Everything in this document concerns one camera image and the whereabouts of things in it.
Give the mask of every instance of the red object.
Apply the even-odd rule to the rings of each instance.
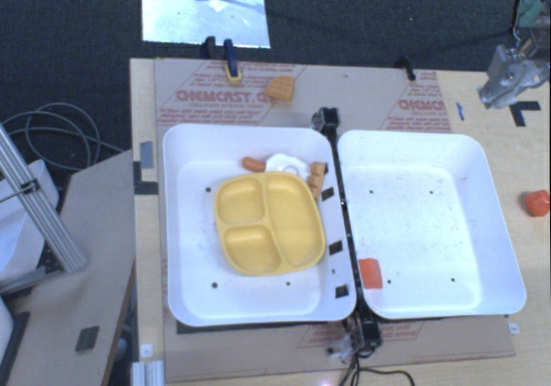
[[[375,258],[363,258],[358,260],[362,273],[363,288],[366,290],[382,288],[382,275],[379,261]]]
[[[524,203],[534,216],[545,216],[549,213],[549,193],[546,190],[532,191],[524,197]]]

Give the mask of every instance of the yellow plate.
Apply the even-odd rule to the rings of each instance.
[[[304,270],[324,255],[325,234],[312,192],[291,173],[228,179],[216,191],[214,214],[224,254],[244,274]]]

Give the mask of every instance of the table top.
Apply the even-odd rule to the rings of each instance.
[[[393,70],[371,70],[378,75]],[[155,140],[154,61],[134,59],[131,63],[133,110],[133,160],[139,161],[143,140]],[[518,325],[512,336],[516,355],[509,358],[466,360],[439,364],[400,366],[417,384],[517,385],[544,384],[551,377],[551,294],[549,284],[549,215],[530,216],[522,203],[528,191],[549,189],[549,85],[527,90],[520,101],[536,101],[540,111],[524,111],[525,126],[519,127],[509,109],[485,109],[476,88],[486,81],[483,72],[436,72],[453,133],[467,134],[484,148],[501,208],[509,229],[527,291],[524,308],[510,318]],[[157,181],[156,165],[141,171],[143,181]],[[142,360],[164,358],[161,262],[159,257],[158,199],[135,198],[137,219],[137,284],[139,340],[156,348]],[[329,385],[338,384],[338,370],[209,380],[209,384],[231,385]],[[404,384],[396,376],[362,374],[360,384]],[[170,383],[204,384],[203,382]]]

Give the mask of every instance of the white tray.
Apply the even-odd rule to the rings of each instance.
[[[356,290],[338,198],[331,147],[306,128],[248,128],[183,124],[164,137],[168,299],[175,317],[190,326],[338,321],[356,305]],[[214,220],[214,194],[230,177],[249,173],[240,161],[286,153],[326,162],[319,202],[326,250],[313,267],[277,276],[246,276],[227,262]],[[343,250],[330,255],[341,241]]]
[[[526,292],[482,147],[459,134],[350,131],[338,142],[365,289],[388,319],[512,314]]]

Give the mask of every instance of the black carpet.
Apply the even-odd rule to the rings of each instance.
[[[485,71],[495,46],[511,43],[513,1],[265,0],[272,48],[238,57],[392,66],[406,54],[417,68]],[[199,56],[197,46],[143,42],[140,28],[141,0],[0,0],[0,121],[68,102],[129,148],[129,60]],[[73,148],[42,142],[54,156]]]

